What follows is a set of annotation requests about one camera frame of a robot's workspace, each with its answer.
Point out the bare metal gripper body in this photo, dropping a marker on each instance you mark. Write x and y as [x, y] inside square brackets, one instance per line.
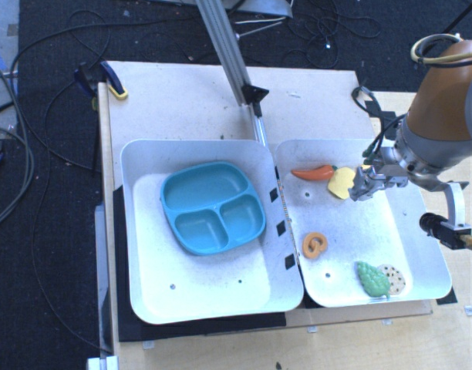
[394, 170]

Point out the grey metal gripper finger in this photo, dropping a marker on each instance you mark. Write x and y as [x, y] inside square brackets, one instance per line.
[356, 186]
[371, 189]

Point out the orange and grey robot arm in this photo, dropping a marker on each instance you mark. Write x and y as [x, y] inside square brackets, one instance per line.
[440, 102]

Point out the yellow flat toy piece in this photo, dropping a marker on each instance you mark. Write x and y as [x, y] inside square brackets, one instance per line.
[341, 183]

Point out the white plastic tray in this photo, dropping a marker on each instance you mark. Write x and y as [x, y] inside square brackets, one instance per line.
[359, 226]
[205, 283]

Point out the orange carrot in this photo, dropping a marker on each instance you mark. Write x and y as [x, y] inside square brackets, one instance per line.
[313, 173]

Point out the orange pretzel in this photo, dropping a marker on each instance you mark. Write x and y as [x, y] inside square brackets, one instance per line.
[308, 247]

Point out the green leaf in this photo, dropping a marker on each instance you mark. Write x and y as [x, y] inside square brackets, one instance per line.
[373, 281]

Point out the chocolate chip biscuit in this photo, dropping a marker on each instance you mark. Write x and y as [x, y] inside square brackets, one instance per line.
[397, 280]

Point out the thin black and white rod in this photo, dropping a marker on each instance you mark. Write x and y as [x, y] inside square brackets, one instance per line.
[261, 129]

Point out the black block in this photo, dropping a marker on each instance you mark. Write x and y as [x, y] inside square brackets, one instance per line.
[256, 93]

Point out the blue divided plate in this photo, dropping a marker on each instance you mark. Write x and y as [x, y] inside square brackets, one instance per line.
[211, 206]

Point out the pale flat board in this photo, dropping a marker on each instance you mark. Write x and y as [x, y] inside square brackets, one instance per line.
[174, 102]

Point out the black cylinder on white bracket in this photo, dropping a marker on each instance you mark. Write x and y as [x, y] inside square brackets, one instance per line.
[448, 229]

